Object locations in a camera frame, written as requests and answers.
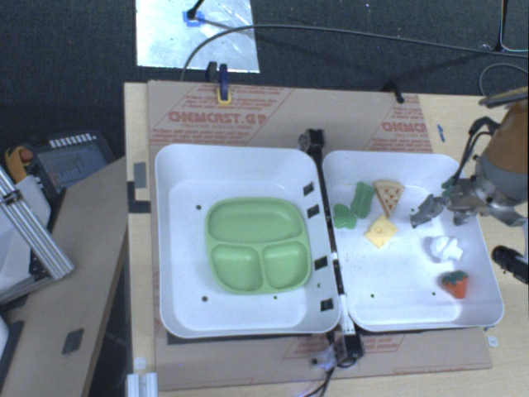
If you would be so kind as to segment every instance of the black floor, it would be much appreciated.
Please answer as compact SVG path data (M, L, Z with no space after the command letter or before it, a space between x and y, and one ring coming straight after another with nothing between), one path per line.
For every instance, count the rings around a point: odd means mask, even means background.
M501 0L251 0L254 23L328 26L479 50L498 43ZM528 0L508 0L504 44L527 48ZM96 129L123 155L123 84L178 79L177 69L136 66L135 0L0 0L0 144L29 136ZM527 69L523 58L308 31L259 30L260 74L231 81L300 88L479 94L492 64ZM189 72L188 80L203 80ZM527 85L501 66L487 93ZM93 384L95 395L122 395L126 334L118 292Z

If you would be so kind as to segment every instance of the white tray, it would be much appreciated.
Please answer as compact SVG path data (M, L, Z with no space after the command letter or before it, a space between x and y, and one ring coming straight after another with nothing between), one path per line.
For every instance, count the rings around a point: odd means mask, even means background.
M180 337L325 332L340 317L316 166L298 150L175 144L155 162L160 240L160 313ZM313 191L303 189L312 184ZM241 295L223 289L207 262L205 219L223 199L274 197L303 215L315 261L301 288ZM320 213L308 217L318 205ZM322 311L322 301L332 309Z
M448 156L411 153L334 151L323 162L331 208L349 205L359 181L391 179L406 186L390 218L398 233L381 249L364 232L383 214L376 196L371 212L354 230L336 229L336 245L347 305L354 321L370 331L490 326L503 316L503 302L477 218L456 227L448 210L413 229L412 209L428 194L441 195L441 184L458 163ZM457 237L460 261L440 263L428 251L432 237ZM467 295L455 299L440 286L451 270L469 275Z

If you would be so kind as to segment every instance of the toy strawberry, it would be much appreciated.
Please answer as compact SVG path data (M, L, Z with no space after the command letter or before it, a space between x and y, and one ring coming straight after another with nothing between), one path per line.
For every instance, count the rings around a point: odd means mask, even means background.
M456 270L449 274L443 275L443 286L454 295L457 299L463 299L466 295L466 283L469 277L462 270Z

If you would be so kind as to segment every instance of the white crumpled object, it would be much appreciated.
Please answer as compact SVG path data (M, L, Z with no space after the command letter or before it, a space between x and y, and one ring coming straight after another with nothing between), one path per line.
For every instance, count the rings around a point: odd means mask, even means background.
M441 235L431 239L431 255L440 261L458 261L463 256L463 251L457 245L457 238Z

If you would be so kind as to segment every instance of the yellow cheese slice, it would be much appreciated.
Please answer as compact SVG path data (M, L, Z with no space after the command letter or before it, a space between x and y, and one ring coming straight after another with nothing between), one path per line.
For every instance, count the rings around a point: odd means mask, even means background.
M388 242L398 231L398 228L384 215L374 221L373 225L364 233L365 237L378 248Z

